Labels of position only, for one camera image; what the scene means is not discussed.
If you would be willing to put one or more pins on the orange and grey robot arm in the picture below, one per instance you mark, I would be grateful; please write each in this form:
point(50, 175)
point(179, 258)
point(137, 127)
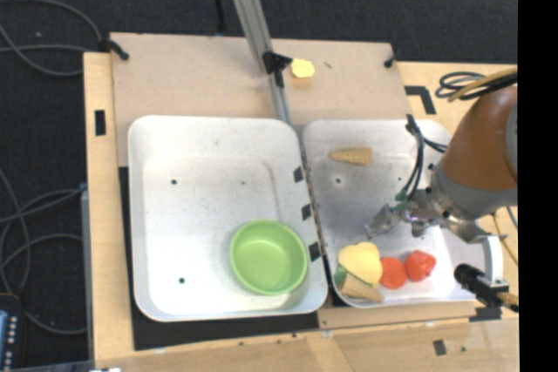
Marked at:
point(479, 144)

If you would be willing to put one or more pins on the red toy fruit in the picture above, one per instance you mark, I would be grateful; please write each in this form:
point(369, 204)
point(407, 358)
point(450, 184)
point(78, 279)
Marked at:
point(420, 265)

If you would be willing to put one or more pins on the yellow ice cream scoop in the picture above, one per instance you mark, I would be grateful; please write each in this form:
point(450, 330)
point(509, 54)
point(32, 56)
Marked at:
point(359, 261)

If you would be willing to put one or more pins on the black cylinder on white bracket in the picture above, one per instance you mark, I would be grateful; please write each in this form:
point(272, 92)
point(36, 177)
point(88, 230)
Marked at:
point(473, 276)

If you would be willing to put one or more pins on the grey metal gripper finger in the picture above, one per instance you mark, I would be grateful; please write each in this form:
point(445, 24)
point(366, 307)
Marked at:
point(419, 228)
point(383, 222)

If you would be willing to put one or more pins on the orange toy fruit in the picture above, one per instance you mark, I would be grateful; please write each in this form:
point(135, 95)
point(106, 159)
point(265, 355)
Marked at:
point(392, 272)

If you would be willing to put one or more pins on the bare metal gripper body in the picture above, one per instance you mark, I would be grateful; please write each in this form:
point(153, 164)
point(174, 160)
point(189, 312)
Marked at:
point(436, 211)

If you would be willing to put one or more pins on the green bowl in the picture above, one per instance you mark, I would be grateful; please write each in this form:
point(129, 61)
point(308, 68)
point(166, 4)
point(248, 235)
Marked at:
point(268, 257)

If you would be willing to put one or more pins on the tan ice cream cone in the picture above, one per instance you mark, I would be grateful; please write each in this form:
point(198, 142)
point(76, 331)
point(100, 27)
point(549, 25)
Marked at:
point(353, 156)
point(362, 291)

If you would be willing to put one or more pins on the pale wood board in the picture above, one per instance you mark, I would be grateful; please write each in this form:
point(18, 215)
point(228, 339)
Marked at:
point(192, 78)

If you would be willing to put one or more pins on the yellow toy food piece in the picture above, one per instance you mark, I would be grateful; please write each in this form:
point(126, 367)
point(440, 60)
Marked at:
point(302, 68)

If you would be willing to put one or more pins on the white plastic tray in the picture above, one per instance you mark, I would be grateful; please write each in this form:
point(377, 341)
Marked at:
point(362, 196)
point(196, 209)

